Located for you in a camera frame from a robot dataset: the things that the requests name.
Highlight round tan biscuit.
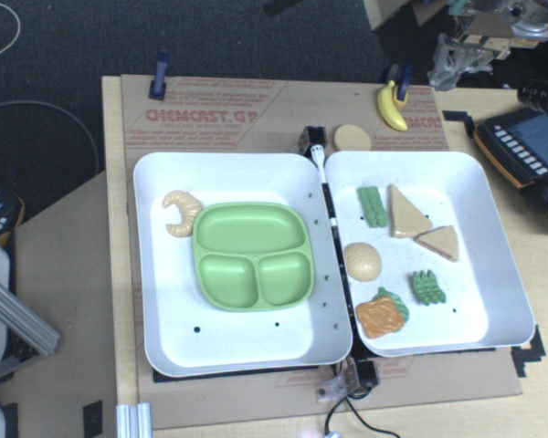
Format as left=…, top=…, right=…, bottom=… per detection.
left=332, top=123, right=373, bottom=153

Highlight thin black and white rod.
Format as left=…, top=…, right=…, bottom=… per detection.
left=310, top=145, right=356, bottom=360

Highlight tan toy croissant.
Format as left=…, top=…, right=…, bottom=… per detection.
left=161, top=190, right=204, bottom=239

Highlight black block with thin wires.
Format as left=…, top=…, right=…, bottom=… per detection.
left=290, top=125, right=328, bottom=157
left=314, top=357, right=381, bottom=404

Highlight large tan triangle sandwich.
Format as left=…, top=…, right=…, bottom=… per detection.
left=386, top=182, right=435, bottom=239

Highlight white plastic tray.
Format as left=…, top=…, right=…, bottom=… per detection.
left=322, top=150, right=537, bottom=359
left=132, top=151, right=354, bottom=379

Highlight small tan triangle sandwich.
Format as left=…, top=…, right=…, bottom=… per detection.
left=414, top=224, right=460, bottom=264

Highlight black cylinder on white bracket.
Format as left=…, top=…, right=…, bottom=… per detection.
left=516, top=78, right=548, bottom=114

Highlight round tan bread roll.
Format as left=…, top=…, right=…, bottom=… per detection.
left=342, top=241, right=384, bottom=283

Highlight green divided plate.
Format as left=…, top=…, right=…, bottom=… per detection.
left=191, top=201, right=316, bottom=313

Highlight green toy asparagus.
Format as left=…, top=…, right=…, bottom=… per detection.
left=356, top=185, right=390, bottom=229

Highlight yellow banana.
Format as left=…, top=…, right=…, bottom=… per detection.
left=375, top=79, right=409, bottom=133

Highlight orange and green toy food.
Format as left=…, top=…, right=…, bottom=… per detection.
left=354, top=286, right=411, bottom=340

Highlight green toy beans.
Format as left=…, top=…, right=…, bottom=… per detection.
left=410, top=268, right=448, bottom=308

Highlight brown cardboard board red print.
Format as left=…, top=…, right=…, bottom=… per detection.
left=120, top=74, right=524, bottom=431

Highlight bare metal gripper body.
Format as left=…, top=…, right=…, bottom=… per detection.
left=455, top=0, right=548, bottom=61

